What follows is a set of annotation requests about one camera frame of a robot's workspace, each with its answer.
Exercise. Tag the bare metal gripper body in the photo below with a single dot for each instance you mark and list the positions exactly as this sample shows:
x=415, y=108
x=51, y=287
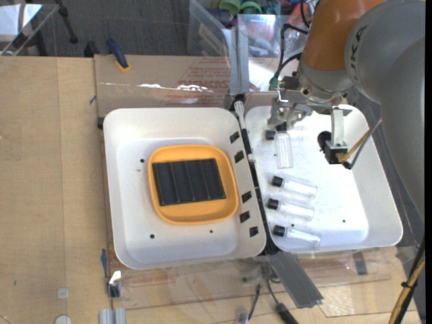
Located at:
x=291, y=108

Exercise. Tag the clear plastic storage bin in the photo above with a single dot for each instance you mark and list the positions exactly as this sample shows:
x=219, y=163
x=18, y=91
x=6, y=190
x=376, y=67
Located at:
x=209, y=29

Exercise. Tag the white plastic tray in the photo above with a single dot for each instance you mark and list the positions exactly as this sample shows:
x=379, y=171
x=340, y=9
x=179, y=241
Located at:
x=135, y=194
x=341, y=194

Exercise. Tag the clear plastic bottle black cap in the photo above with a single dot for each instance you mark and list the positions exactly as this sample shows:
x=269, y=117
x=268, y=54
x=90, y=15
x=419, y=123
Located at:
x=297, y=186
x=293, y=208
x=298, y=235
x=284, y=150

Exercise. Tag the black cylinder on white bracket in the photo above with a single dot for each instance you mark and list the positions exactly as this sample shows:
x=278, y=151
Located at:
x=334, y=148

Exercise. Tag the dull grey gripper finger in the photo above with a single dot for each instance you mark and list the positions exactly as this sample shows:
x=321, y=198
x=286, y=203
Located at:
x=270, y=135

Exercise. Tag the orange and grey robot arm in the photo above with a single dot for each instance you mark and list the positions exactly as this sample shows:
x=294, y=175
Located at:
x=388, y=62

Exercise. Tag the black ribbed insert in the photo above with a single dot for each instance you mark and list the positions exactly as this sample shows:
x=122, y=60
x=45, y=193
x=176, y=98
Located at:
x=188, y=182

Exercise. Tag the orange plate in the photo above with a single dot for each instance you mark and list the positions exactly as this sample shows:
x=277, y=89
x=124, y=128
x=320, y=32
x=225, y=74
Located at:
x=192, y=214

